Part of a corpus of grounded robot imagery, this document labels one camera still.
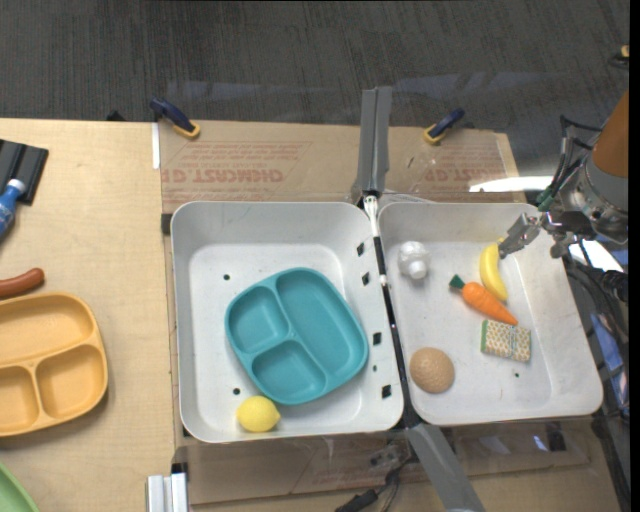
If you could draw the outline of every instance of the blue bottle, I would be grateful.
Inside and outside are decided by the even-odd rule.
[[[16,199],[24,193],[26,188],[20,180],[9,180],[4,194],[0,196],[0,239],[16,216]]]

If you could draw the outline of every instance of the teal divided plate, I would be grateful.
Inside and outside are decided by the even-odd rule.
[[[0,512],[38,512],[18,479],[0,462]]]
[[[260,390],[298,405],[352,379],[367,339],[340,292],[321,273],[294,268],[240,293],[225,315],[227,337]]]

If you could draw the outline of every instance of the brown ball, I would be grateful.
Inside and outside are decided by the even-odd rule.
[[[409,363],[411,378],[427,393],[442,393],[451,387],[455,377],[453,363],[442,350],[425,347],[414,352]]]

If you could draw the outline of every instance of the banana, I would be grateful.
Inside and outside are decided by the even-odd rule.
[[[480,253],[480,279],[484,287],[497,299],[507,300],[507,287],[500,276],[498,262],[500,254],[498,244],[494,242],[487,245]]]

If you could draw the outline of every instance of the blue and yellow clamp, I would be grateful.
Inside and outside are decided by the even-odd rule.
[[[447,130],[451,128],[456,122],[464,117],[464,110],[461,108],[455,109],[449,113],[442,121],[437,124],[432,124],[424,132],[422,132],[422,138],[429,144],[437,144],[444,139],[447,134]]]
[[[184,115],[184,113],[175,105],[169,103],[164,98],[151,98],[149,107],[156,114],[166,117],[173,123],[173,129],[180,135],[188,139],[195,139],[200,135],[200,126]]]

